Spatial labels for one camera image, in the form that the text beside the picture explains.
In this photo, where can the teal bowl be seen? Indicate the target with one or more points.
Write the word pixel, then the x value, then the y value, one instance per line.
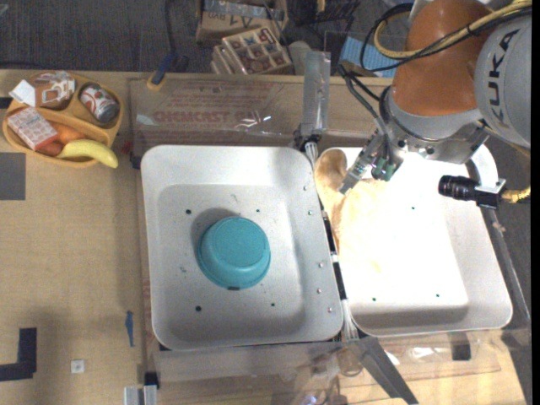
pixel 234 251

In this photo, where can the brown cardboard board red print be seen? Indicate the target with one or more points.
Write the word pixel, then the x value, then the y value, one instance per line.
pixel 202 112

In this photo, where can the brown and white carton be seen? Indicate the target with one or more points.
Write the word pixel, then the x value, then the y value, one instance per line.
pixel 52 91

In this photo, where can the yellow banana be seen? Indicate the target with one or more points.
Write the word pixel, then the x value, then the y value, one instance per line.
pixel 90 150

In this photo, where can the red and white can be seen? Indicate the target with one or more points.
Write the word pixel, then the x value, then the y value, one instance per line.
pixel 100 104

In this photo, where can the orange carrot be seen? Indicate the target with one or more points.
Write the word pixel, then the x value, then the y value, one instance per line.
pixel 67 134

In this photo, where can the orange divided plate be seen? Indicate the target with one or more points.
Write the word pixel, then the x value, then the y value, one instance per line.
pixel 90 127

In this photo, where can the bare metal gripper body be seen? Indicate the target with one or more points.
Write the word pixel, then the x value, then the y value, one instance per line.
pixel 447 150

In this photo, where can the white plastic tray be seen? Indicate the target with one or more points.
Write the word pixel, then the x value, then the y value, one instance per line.
pixel 422 268
pixel 177 247

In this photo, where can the black cylinder on white bracket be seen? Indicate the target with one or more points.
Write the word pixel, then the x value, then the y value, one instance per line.
pixel 457 187

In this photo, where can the small white square block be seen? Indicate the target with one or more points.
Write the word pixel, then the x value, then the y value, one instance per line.
pixel 77 366

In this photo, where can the pink and white carton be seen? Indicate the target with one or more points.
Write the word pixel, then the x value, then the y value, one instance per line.
pixel 31 127

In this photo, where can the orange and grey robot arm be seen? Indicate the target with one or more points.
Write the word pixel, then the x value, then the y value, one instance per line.
pixel 439 70

